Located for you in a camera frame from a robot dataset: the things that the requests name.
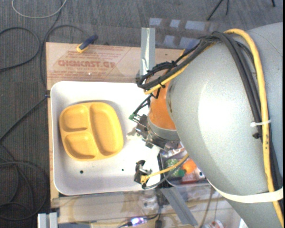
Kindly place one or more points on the brown cardboard board red print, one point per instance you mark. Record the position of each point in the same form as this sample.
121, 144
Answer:
61, 75

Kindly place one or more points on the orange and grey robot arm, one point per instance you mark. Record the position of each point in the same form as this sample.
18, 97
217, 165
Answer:
216, 117

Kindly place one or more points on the yellow divided plate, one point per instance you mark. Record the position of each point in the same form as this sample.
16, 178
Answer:
104, 125

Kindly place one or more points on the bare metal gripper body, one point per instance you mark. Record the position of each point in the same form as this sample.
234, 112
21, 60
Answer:
156, 140

